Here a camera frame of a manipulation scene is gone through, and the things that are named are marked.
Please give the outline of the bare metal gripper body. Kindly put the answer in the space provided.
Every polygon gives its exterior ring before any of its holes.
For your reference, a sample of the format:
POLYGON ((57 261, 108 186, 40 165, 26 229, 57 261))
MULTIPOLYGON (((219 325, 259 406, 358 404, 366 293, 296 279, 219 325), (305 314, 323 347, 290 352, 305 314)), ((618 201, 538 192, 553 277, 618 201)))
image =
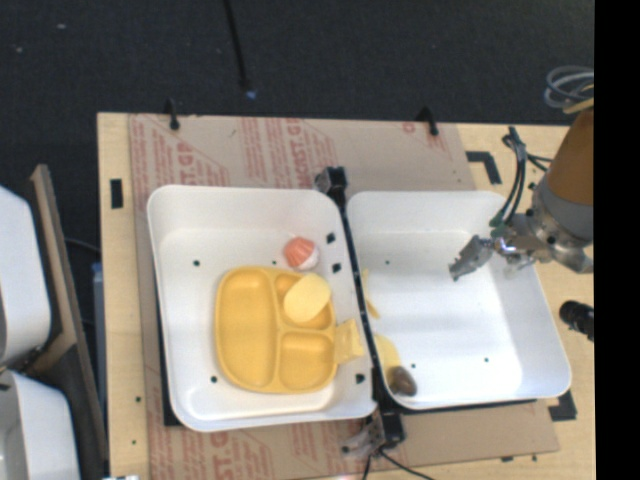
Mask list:
POLYGON ((557 262, 578 274, 593 272, 585 249, 592 243, 561 225, 543 206, 516 213, 491 231, 494 250, 510 264, 557 262))

